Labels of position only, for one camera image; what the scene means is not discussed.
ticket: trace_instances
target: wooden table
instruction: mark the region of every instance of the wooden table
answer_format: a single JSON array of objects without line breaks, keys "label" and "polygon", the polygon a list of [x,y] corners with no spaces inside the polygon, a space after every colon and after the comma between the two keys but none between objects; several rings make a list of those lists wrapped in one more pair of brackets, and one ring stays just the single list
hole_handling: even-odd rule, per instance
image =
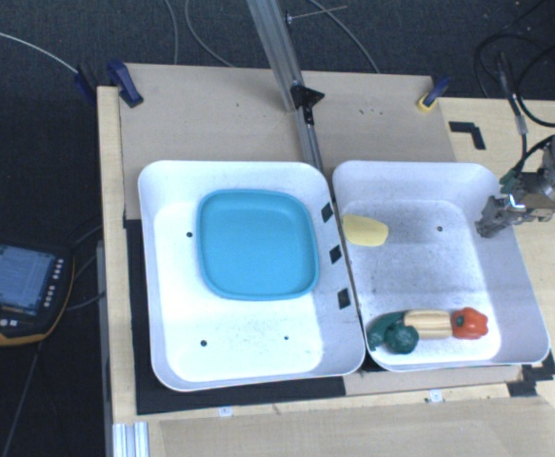
[{"label": "wooden table", "polygon": [[[98,90],[111,423],[148,424],[152,457],[460,455],[462,446],[469,455],[555,456],[555,378],[538,385],[539,396],[512,398],[505,383],[523,380],[519,366],[357,372],[345,377],[342,398],[137,415],[123,217],[139,215],[131,182],[156,158],[156,142],[158,158],[301,157],[270,71],[129,69],[146,95],[143,113],[128,109],[117,89]],[[500,177],[519,158],[520,138],[505,101],[442,98],[423,115],[415,101],[431,87],[426,77],[313,72],[305,79],[331,97],[315,109],[327,176],[346,159],[393,159],[474,162]],[[555,102],[528,105],[555,121]],[[467,134],[448,133],[450,121],[473,122],[487,149],[475,149]],[[145,131],[137,144],[131,142],[135,128]],[[554,132],[531,123],[529,130],[529,144]],[[232,133],[239,136],[228,138]],[[276,147],[263,147],[267,134],[280,138]],[[516,233],[555,359],[555,218],[518,226]],[[225,412],[230,416],[220,417]]]}]

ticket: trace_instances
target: blue plastic dish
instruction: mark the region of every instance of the blue plastic dish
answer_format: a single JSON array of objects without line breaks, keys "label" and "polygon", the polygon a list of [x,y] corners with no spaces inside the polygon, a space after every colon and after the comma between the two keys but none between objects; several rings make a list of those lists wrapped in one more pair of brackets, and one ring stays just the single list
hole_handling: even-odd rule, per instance
[{"label": "blue plastic dish", "polygon": [[293,196],[223,189],[197,210],[197,248],[209,288],[236,300],[281,300],[313,290],[319,256],[313,224]]}]

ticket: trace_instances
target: gray carpet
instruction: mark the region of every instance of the gray carpet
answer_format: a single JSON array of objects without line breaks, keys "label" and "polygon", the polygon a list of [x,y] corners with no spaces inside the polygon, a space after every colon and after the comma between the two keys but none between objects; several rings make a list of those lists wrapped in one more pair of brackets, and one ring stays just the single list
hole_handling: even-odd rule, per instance
[{"label": "gray carpet", "polygon": [[[177,61],[224,66],[193,38],[187,0],[169,0]],[[296,17],[317,9],[279,0]],[[555,100],[555,0],[315,0],[363,44],[382,73],[448,75],[448,96],[501,97],[495,58],[503,51],[525,99]],[[267,64],[244,0],[190,0],[194,31],[238,67]],[[326,15],[296,18],[291,35],[303,70],[374,72]],[[0,0],[0,31],[85,65],[107,83],[109,59],[168,64],[175,35],[162,0]],[[486,41],[501,32],[491,41]],[[61,63],[0,37],[0,234],[63,244],[100,213],[95,110]],[[77,251],[93,254],[99,235]],[[96,292],[94,269],[72,294]],[[0,350],[0,455],[36,347]],[[66,314],[43,345],[9,456],[94,456],[104,448],[97,308]]]}]

